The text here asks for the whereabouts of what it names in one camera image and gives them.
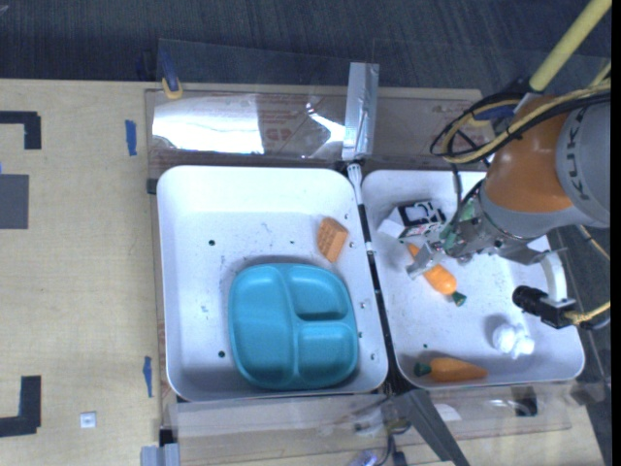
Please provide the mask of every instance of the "blue plate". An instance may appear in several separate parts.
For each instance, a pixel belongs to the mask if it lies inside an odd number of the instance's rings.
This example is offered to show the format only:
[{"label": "blue plate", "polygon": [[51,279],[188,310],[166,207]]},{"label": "blue plate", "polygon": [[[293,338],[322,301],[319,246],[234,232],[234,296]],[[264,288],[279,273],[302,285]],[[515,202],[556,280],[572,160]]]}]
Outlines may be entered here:
[{"label": "blue plate", "polygon": [[228,321],[238,369],[263,388],[332,386],[358,362],[349,293],[323,268],[262,264],[243,270],[229,292]]}]

